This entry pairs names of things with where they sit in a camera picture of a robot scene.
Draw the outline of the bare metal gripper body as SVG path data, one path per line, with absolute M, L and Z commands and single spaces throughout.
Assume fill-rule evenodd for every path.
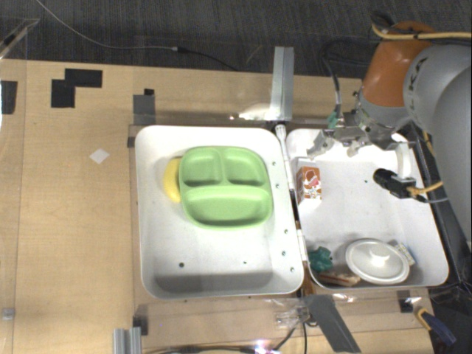
M 396 147 L 392 134 L 398 129 L 398 109 L 359 100 L 350 112 L 336 103 L 331 114 L 331 136 L 344 146 Z

